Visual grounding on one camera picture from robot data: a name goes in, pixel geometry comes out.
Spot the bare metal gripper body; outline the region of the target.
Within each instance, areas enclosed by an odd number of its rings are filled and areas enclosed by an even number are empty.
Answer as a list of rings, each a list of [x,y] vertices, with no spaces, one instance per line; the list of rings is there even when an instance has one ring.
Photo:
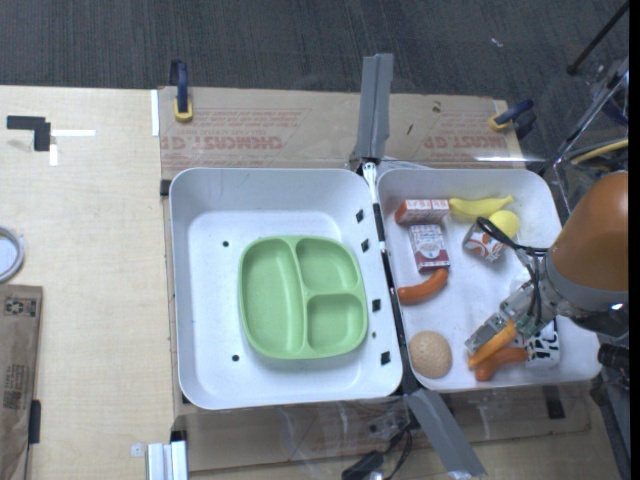
[[[524,338],[533,337],[556,316],[549,305],[546,290],[533,281],[523,283],[511,293],[501,302],[499,310]]]

